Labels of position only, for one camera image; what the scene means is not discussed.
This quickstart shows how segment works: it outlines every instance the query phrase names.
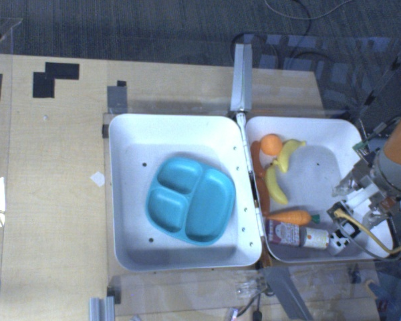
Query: blue divided plate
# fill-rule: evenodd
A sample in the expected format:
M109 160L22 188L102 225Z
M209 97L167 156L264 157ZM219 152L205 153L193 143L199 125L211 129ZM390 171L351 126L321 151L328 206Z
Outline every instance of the blue divided plate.
M159 230L196 245L224 233L235 204L235 185L221 171L184 157L166 160L147 195L148 220Z

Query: white sticker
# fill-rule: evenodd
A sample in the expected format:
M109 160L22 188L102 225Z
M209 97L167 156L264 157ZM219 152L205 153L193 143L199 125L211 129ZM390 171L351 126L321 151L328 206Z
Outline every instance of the white sticker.
M94 173L90 178L99 187L102 187L106 183L104 174L100 173L99 171Z

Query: bottle label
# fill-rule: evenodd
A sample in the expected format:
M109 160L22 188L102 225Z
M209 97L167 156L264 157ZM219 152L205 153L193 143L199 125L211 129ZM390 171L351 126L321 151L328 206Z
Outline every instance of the bottle label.
M297 225L268 220L266 222L266 234L269 243L300 246L300 230Z
M329 243L329 234L325 229L306 227L306 239L303 247L326 249Z

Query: yellow cable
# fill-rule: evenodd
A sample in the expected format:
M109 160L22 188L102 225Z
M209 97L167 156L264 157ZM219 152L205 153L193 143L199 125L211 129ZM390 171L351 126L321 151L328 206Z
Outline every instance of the yellow cable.
M361 229L362 231L366 232L367 235L370 236L387 253L396 254L398 252L401 252L401 246L398 246L395 249L388 249L369 229L367 229L364 225L362 225L360 222L358 222L358 220L356 220L353 217L351 217L350 215L346 214L341 209L338 209L337 211L334 211L334 215L336 217L341 217L343 219L346 219L346 220L352 222L359 229Z

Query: orange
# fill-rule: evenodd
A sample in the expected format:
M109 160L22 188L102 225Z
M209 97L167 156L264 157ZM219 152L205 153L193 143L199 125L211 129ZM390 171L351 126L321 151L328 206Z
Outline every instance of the orange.
M261 150L269 156L277 156L282 150L282 140L276 134L268 134L261 139Z

